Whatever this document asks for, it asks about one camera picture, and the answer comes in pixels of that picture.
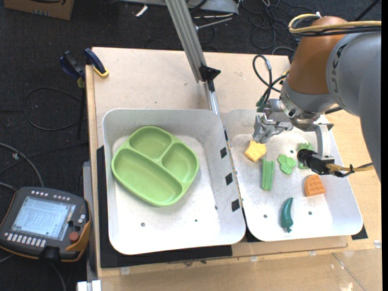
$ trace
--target green divided plate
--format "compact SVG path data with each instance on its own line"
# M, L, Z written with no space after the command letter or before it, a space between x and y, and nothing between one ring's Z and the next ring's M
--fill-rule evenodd
M156 126L136 130L112 159L115 178L154 206L176 203L191 186L198 169L195 152Z

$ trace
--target blue clamp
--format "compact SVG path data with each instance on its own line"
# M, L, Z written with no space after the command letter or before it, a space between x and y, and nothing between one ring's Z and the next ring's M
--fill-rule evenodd
M85 56L92 62L93 70L101 77L106 78L109 74L109 71L104 67L102 62L99 60L96 54L90 49L87 48L84 50Z
M102 78L106 78L109 74L108 70L104 67L102 62L99 60L96 54L92 52L89 48L84 50L84 54L87 59L93 64L94 71ZM85 68L83 65L79 64L72 54L67 51L59 59L59 63L63 71L66 74L70 75L72 78L76 79L78 86L83 88L83 82L85 81Z
M65 52L59 59L59 63L63 71L65 71L72 78L78 80L82 78L85 81L85 68L79 64L69 51Z

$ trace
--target metal pole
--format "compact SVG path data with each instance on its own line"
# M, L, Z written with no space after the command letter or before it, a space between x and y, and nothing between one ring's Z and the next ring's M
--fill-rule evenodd
M189 60L192 72L197 82L206 80L202 78L199 68L207 66L206 60L198 39L196 27L187 7L186 0L165 0L167 8L173 20L176 32L181 40L186 57ZM215 92L209 89L205 83L209 106L212 111L219 115L218 104Z

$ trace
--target green pepper toy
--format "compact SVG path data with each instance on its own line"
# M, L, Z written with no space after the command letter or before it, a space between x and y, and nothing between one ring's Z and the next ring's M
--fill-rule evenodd
M291 205L292 205L293 198L288 198L283 205L283 208L281 210L281 219L280 224L281 227L284 229L287 229L287 232L291 232L290 227L293 224L292 218L291 218Z

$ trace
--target white tray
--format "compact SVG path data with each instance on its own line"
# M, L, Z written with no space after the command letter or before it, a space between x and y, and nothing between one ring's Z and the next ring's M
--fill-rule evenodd
M119 146L136 129L158 126L189 145L199 171L174 205L154 207L131 194L112 174ZM246 231L221 119L210 110L114 109L102 122L109 239L125 255L237 243ZM226 183L226 177L233 181Z
M262 161L254 163L244 155L252 139L256 115L255 110L242 109L228 113L225 118L247 227L252 235L261 241L280 241L358 233L363 226L363 219L348 178L320 176L326 193L306 197L304 178L314 173L299 169L298 166L291 175L280 171L277 162L279 154L291 156L297 161L297 146L305 142L311 143L316 150L316 136L313 132L306 133L294 128L271 138L266 144L266 159L275 161L273 185L269 191L261 188ZM332 132L330 149L335 163L342 165ZM280 217L283 203L290 197L293 197L293 226L288 233L281 227Z

